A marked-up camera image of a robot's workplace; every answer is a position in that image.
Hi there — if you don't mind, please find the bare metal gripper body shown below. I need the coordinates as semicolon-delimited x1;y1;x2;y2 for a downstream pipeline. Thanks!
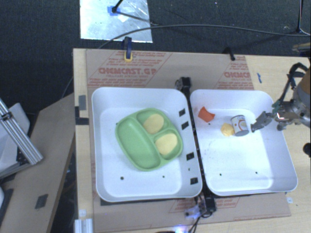
273;102;311;132

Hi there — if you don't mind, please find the small white can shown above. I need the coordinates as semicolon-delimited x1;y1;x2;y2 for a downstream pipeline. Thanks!
230;115;250;137

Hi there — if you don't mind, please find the yellow round toy food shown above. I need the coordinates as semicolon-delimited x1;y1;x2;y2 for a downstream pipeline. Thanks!
220;122;235;137

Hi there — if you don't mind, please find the white plastic tray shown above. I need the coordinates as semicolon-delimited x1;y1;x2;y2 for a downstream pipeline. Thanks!
190;89;299;197
91;86;204;203

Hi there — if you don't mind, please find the orange toy food wedge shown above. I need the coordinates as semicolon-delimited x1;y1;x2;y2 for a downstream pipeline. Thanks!
197;106;216;123

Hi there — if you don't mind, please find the thin black rod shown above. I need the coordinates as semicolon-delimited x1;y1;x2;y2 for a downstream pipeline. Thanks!
182;88;211;200

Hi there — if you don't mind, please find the brown cardboard board red print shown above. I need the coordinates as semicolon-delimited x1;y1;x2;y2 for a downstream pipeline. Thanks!
85;49;292;233

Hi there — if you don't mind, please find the yellow oval biscuit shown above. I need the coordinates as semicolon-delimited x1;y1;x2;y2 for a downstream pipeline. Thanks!
142;113;165;135
155;133;178;156

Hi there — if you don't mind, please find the green divided plate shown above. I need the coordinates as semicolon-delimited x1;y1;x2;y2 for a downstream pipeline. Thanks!
115;107;184;172

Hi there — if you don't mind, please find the black block with wires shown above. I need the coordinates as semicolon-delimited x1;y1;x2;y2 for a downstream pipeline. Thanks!
203;195;217;214
175;76;193;91

